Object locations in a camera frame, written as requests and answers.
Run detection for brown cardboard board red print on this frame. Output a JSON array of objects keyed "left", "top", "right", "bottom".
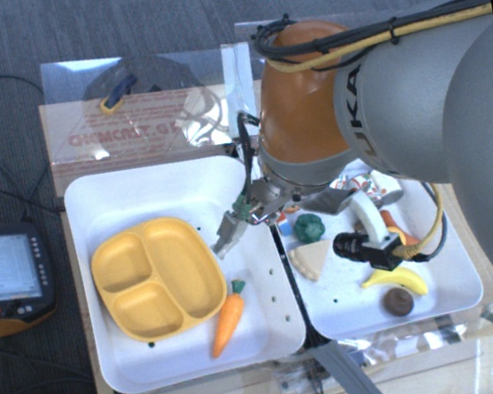
[{"left": 36, "top": 24, "right": 493, "bottom": 394}]

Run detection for yellow banana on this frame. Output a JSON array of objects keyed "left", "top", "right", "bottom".
[{"left": 358, "top": 259, "right": 430, "bottom": 307}]

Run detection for orange sausage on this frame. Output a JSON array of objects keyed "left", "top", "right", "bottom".
[{"left": 379, "top": 204, "right": 421, "bottom": 252}]

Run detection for blue and white can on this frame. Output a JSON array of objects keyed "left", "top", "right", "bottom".
[{"left": 274, "top": 209, "right": 294, "bottom": 238}]

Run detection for beige pizza slice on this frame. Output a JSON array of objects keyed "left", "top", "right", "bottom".
[{"left": 286, "top": 238, "right": 339, "bottom": 286}]

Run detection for black cylinder on white bracket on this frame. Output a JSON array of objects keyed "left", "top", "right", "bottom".
[{"left": 323, "top": 184, "right": 407, "bottom": 281}]

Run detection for orange carrot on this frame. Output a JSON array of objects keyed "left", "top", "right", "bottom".
[{"left": 199, "top": 278, "right": 259, "bottom": 360}]

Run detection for brown doughnut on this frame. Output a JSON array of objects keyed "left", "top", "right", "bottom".
[{"left": 380, "top": 284, "right": 418, "bottom": 321}]

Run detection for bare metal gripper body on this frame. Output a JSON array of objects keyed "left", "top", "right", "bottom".
[{"left": 238, "top": 164, "right": 340, "bottom": 229}]

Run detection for white plastic tray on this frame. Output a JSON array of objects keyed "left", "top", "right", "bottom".
[
  {"left": 265, "top": 139, "right": 489, "bottom": 349},
  {"left": 60, "top": 141, "right": 313, "bottom": 394}
]

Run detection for green broccoli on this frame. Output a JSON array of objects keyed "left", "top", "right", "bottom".
[{"left": 290, "top": 209, "right": 328, "bottom": 246}]

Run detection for yellow divided plate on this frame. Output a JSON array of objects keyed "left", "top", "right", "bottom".
[{"left": 84, "top": 207, "right": 235, "bottom": 351}]

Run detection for white printed can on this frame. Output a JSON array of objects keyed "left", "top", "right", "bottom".
[{"left": 327, "top": 164, "right": 407, "bottom": 217}]

